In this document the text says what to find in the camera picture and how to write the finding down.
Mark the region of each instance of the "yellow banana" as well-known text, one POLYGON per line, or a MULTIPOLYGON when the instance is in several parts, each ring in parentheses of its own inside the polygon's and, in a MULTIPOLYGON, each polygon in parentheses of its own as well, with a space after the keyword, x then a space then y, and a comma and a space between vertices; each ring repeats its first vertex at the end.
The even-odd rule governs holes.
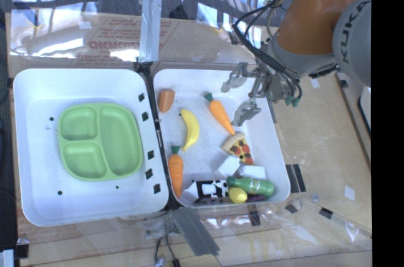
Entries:
POLYGON ((182 146, 181 149, 183 151, 186 151, 188 147, 195 144, 195 142, 197 142, 197 140, 199 139, 199 122, 195 115, 187 109, 181 110, 181 116, 187 126, 187 137, 185 140, 185 145, 182 146))

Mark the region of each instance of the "toy pizza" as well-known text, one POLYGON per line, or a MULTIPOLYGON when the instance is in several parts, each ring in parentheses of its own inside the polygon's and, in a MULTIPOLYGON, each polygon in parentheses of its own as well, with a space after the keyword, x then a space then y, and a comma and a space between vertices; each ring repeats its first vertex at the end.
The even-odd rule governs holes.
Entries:
POLYGON ((223 144, 222 149, 229 154, 238 156, 240 161, 246 165, 252 165, 254 163, 244 133, 236 133, 234 136, 231 136, 223 144))

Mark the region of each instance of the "toy carrot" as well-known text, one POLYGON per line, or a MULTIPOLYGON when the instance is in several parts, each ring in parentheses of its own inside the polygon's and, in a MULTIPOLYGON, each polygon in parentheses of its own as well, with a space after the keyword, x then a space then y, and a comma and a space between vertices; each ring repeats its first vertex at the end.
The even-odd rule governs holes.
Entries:
POLYGON ((171 176, 171 184, 177 198, 181 197, 182 193, 182 174, 184 170, 184 162, 178 155, 180 146, 171 146, 172 155, 169 158, 169 171, 171 176))
POLYGON ((207 93, 205 95, 205 99, 209 101, 209 109, 213 114, 215 119, 231 134, 235 134, 232 123, 229 119, 229 116, 226 113, 226 110, 219 100, 214 100, 212 97, 212 93, 207 93))

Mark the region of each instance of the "green bottle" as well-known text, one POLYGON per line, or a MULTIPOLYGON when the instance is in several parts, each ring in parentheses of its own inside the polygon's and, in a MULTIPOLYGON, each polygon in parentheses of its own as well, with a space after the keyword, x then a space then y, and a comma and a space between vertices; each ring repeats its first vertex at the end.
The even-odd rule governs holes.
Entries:
POLYGON ((259 194, 267 197, 271 196, 274 191, 274 185, 272 182, 264 179, 255 179, 252 177, 241 177, 236 179, 235 177, 227 178, 227 187, 239 187, 245 190, 248 194, 259 194))

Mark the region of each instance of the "green divided tray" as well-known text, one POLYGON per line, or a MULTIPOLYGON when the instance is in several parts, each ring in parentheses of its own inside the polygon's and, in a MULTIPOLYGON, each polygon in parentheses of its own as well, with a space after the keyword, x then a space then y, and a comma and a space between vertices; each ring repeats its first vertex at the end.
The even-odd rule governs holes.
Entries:
POLYGON ((127 177, 143 163, 136 119, 118 104, 68 107, 59 118, 58 137, 64 167, 84 181, 127 177))

